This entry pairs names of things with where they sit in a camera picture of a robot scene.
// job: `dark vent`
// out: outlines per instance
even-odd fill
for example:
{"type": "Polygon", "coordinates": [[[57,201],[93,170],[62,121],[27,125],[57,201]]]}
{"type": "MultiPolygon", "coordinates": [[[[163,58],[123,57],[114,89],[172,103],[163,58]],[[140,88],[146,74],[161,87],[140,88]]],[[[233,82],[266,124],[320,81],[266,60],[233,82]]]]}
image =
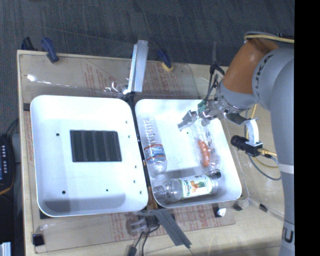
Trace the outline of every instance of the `dark vent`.
{"type": "Polygon", "coordinates": [[[73,162],[121,162],[116,131],[71,130],[73,162]]]}

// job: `gray carpet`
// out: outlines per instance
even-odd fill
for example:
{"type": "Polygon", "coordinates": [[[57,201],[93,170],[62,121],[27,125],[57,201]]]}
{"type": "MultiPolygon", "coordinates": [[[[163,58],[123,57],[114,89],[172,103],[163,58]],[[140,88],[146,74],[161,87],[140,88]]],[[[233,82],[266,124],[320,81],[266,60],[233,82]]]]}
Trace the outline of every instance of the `gray carpet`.
{"type": "MultiPolygon", "coordinates": [[[[172,62],[228,66],[247,31],[294,36],[295,1],[1,0],[1,135],[18,118],[16,52],[26,37],[39,51],[46,36],[59,53],[119,58],[145,39],[172,62]]],[[[159,60],[155,48],[148,58],[159,60]]]]}

